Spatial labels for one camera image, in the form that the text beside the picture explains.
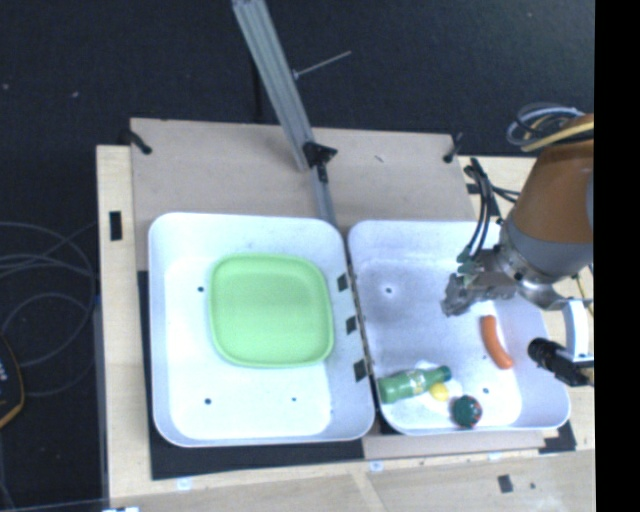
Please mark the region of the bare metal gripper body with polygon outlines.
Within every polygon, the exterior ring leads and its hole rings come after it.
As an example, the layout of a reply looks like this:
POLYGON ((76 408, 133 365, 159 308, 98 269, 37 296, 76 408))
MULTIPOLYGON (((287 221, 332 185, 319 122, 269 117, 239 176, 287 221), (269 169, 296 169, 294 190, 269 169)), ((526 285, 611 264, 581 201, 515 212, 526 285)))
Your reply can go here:
POLYGON ((542 310, 560 310, 569 302, 554 288, 558 278, 547 275, 519 255, 482 251, 474 272, 466 278, 469 304, 520 296, 542 310))

